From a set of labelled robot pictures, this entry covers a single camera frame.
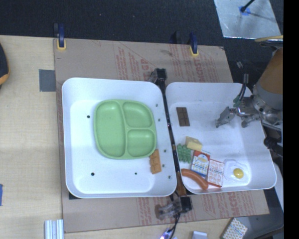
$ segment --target sausage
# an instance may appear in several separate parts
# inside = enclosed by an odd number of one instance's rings
[[[197,182],[202,189],[205,190],[208,189],[208,182],[203,177],[201,177],[198,173],[186,168],[182,168],[181,174],[182,176],[188,177],[194,180],[195,182]]]

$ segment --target cardboard sheet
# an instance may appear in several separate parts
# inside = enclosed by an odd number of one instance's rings
[[[173,219],[156,218],[156,205],[169,197],[75,199],[65,184],[62,94],[64,81],[72,77],[146,81],[155,68],[165,68],[167,83],[232,82],[227,58],[221,47],[199,46],[191,56],[189,46],[67,39],[58,50],[54,40],[56,95],[59,128],[61,188],[66,233],[172,224]],[[269,212],[262,190],[191,195],[193,210],[179,222],[224,219]]]

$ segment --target blue figure mark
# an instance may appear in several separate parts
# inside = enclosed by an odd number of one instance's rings
[[[241,8],[242,8],[242,6],[239,6],[239,7],[238,7],[238,9],[239,9],[241,15],[248,16],[249,14],[251,14],[249,8],[246,8],[244,12],[242,12],[242,11],[240,10]]]
[[[3,185],[0,183],[0,206],[2,206]]]

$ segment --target brown cylinder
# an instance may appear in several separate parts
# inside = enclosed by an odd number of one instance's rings
[[[274,53],[259,83],[268,92],[283,94],[283,48]]]

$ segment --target green plate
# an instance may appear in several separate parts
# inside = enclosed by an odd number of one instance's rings
[[[156,149],[156,128],[151,110],[131,100],[105,100],[94,111],[98,150],[114,159],[150,156]]]

